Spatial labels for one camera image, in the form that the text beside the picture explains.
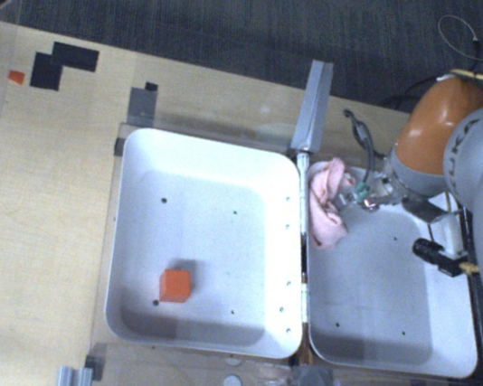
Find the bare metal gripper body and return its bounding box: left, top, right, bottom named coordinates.
left=340, top=165, right=412, bottom=218

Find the white plastic tray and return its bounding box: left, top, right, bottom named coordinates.
left=276, top=157, right=483, bottom=386
left=91, top=124, right=334, bottom=371

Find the orange cube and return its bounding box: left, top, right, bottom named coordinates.
left=155, top=265, right=196, bottom=308

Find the pink cloth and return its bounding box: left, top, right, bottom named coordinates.
left=298, top=153, right=363, bottom=254

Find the black cylinder on white bracket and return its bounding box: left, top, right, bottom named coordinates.
left=408, top=206, right=479, bottom=280

